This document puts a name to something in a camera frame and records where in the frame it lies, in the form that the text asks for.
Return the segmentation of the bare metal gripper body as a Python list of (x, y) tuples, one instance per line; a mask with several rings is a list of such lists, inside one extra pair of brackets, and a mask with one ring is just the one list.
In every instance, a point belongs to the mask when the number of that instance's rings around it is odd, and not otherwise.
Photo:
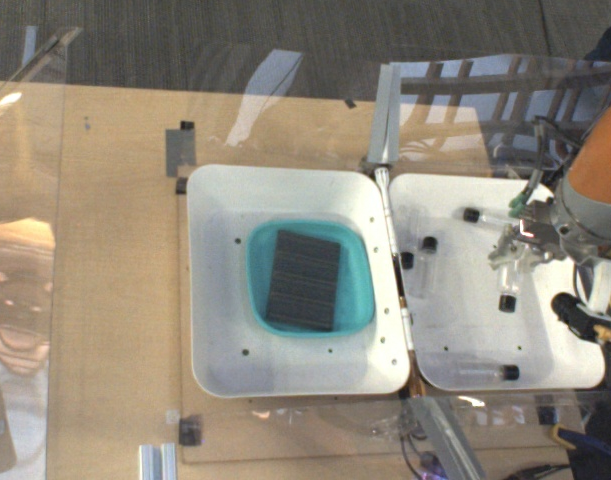
[(553, 223), (553, 196), (528, 202), (526, 196), (516, 196), (509, 203), (509, 216), (518, 220), (512, 225), (510, 237), (515, 243), (528, 246), (544, 259), (566, 259), (560, 234)]

